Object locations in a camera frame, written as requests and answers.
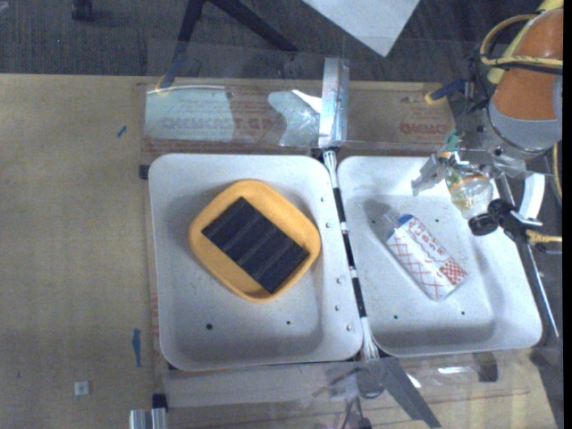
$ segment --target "bottle label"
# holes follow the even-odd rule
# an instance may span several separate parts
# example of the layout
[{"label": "bottle label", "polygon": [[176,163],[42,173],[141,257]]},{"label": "bottle label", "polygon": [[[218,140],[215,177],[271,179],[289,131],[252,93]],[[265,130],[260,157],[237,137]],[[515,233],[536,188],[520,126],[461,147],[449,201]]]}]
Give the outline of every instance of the bottle label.
[{"label": "bottle label", "polygon": [[445,299],[467,277],[467,272],[414,216],[387,240],[387,247],[413,281],[432,300]]}]

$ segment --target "wooden surface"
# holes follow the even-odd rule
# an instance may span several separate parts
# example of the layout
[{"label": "wooden surface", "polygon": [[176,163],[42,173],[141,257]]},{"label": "wooden surface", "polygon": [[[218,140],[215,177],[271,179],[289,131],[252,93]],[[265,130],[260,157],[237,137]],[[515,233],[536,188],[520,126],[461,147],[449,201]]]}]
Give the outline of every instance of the wooden surface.
[{"label": "wooden surface", "polygon": [[[121,428],[131,409],[151,407],[147,184],[138,177],[138,85],[147,80],[0,76],[2,426]],[[135,329],[142,367],[131,345]],[[432,408],[451,428],[555,427],[538,373],[525,365],[524,394]],[[82,380],[91,393],[75,397],[73,383]],[[402,412],[392,416],[400,411],[370,418],[424,427]]]}]

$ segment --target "plastic container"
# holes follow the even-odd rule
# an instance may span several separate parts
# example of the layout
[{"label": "plastic container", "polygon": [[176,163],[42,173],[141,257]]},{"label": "plastic container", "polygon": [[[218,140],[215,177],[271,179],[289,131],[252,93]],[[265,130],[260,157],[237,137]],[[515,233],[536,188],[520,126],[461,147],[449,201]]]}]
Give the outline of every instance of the plastic container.
[{"label": "plastic container", "polygon": [[451,202],[468,220],[468,226],[474,235],[486,235],[497,229],[497,223],[487,211],[492,200],[493,189],[486,175],[465,174],[451,168],[445,181]]},{"label": "plastic container", "polygon": [[385,245],[429,299],[445,299],[468,277],[467,271],[412,214],[390,211],[383,222]]}]

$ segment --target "chair caster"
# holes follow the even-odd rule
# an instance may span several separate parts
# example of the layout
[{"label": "chair caster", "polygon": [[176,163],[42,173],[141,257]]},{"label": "chair caster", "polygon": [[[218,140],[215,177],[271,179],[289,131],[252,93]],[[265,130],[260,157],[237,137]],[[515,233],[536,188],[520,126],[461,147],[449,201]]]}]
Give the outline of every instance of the chair caster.
[{"label": "chair caster", "polygon": [[89,0],[73,0],[71,18],[75,21],[93,21],[93,4]]}]

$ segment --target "bottle cap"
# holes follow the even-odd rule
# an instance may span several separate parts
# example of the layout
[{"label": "bottle cap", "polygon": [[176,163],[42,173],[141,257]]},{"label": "bottle cap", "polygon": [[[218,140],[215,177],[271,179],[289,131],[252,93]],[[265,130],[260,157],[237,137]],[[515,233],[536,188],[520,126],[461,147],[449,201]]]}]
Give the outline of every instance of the bottle cap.
[{"label": "bottle cap", "polygon": [[492,219],[492,216],[488,213],[472,217],[468,220],[468,226],[473,235],[476,235],[477,237],[493,233],[499,227],[494,219]]}]

